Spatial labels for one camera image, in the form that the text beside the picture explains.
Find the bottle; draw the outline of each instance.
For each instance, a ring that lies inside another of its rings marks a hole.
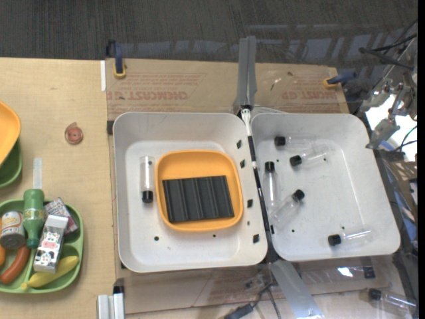
[[[274,145],[276,147],[293,146],[298,148],[308,148],[314,145],[316,139],[316,136],[311,134],[276,136],[274,138]]]
[[[373,235],[370,229],[351,229],[350,231],[328,236],[327,242],[332,247],[338,245],[356,247],[364,245],[367,241],[371,241],[372,238]]]
[[[39,246],[40,232],[44,227],[44,193],[41,189],[24,192],[23,226],[28,233],[27,247]]]
[[[269,219],[274,227],[282,229],[289,223],[301,205],[305,194],[302,190],[296,190],[292,195],[287,196],[284,201],[270,212]]]
[[[416,310],[416,301],[401,294],[376,288],[369,288],[367,293],[369,303],[385,312],[390,312],[397,316],[406,316],[406,314],[413,315]]]
[[[329,147],[322,144],[320,146],[313,147],[312,150],[304,152],[300,155],[292,156],[290,158],[290,163],[292,167],[296,167],[300,164],[302,165],[312,165],[315,163],[326,161],[327,153],[329,152]]]
[[[155,159],[152,156],[140,158],[140,193],[144,203],[153,202],[153,190],[155,183]]]
[[[274,162],[268,161],[264,167],[265,172],[263,174],[262,189],[266,207],[270,211],[280,201],[279,176],[274,169]]]

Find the storage box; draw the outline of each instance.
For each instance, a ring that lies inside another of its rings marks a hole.
[[[272,234],[276,252],[289,261],[387,255],[400,235],[363,123],[347,114],[259,113],[251,130],[260,175],[274,161],[286,195],[303,189],[302,212],[287,231]],[[315,134],[329,148],[319,167],[295,171],[291,151],[274,145],[274,137]],[[217,150],[237,167],[244,213],[227,229],[181,233],[164,224],[154,200],[141,202],[139,157],[175,150]],[[252,169],[244,122],[227,113],[128,112],[114,123],[118,205],[118,249],[122,263],[134,272],[189,270],[260,263],[267,240],[260,198]],[[357,249],[330,247],[327,237],[351,227],[373,228],[373,240]]]

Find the clear plastic bottle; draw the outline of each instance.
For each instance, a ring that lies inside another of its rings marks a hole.
[[[296,215],[304,196],[304,192],[299,189],[287,196],[281,204],[269,212],[271,224],[282,229]]]
[[[325,144],[315,146],[308,152],[303,152],[302,154],[292,156],[290,158],[290,163],[292,167],[296,167],[300,164],[302,164],[302,166],[313,165],[315,163],[326,161],[328,152],[329,146],[326,146]]]
[[[152,203],[155,185],[155,158],[143,156],[140,158],[140,192],[144,203]]]
[[[362,246],[373,239],[371,229],[351,229],[338,234],[328,236],[327,242],[332,247],[341,245],[342,247]]]
[[[397,316],[412,315],[416,310],[417,304],[415,300],[395,292],[369,288],[367,294],[369,303],[373,307]]]
[[[276,147],[290,146],[299,149],[308,148],[314,145],[316,139],[316,136],[311,134],[276,136],[274,138],[274,145]]]
[[[279,176],[272,161],[266,162],[264,169],[262,190],[266,207],[270,211],[281,201]]]

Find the green plate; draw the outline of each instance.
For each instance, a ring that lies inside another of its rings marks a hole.
[[[21,144],[19,143],[18,139],[7,158],[0,166],[0,188],[6,187],[7,185],[14,182],[21,173],[21,170]]]
[[[73,206],[65,203],[68,208],[72,218],[75,223],[78,225],[78,230],[73,232],[72,234],[66,235],[64,238],[64,245],[62,248],[62,252],[60,253],[60,257],[69,257],[71,255],[76,255],[79,258],[78,264],[72,269],[72,271],[62,275],[60,278],[38,288],[28,287],[26,290],[21,288],[21,284],[23,282],[27,282],[31,275],[33,275],[33,261],[36,249],[31,251],[30,258],[25,266],[24,270],[20,273],[20,275],[10,284],[2,284],[0,283],[0,292],[7,293],[48,293],[55,292],[57,290],[61,290],[67,287],[74,279],[77,277],[80,272],[80,266],[82,261],[82,252],[83,252],[83,241],[84,241],[84,228],[81,215],[79,212],[73,208]],[[4,213],[8,211],[23,211],[24,208],[24,200],[23,199],[12,199],[3,203],[0,203],[0,216],[3,216]],[[15,260],[17,250],[10,250],[6,252],[6,261],[3,266],[0,267],[0,274],[3,274],[12,262]]]

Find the toy banana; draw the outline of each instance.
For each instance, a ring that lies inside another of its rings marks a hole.
[[[24,282],[21,285],[21,288],[23,290],[27,289],[27,287],[41,287],[44,286],[53,280],[56,280],[60,278],[62,275],[65,275],[66,273],[70,272],[77,264],[80,259],[72,255],[71,257],[64,257],[59,260],[58,262],[58,269],[57,272],[52,274],[49,272],[37,272],[34,273],[28,282]]]

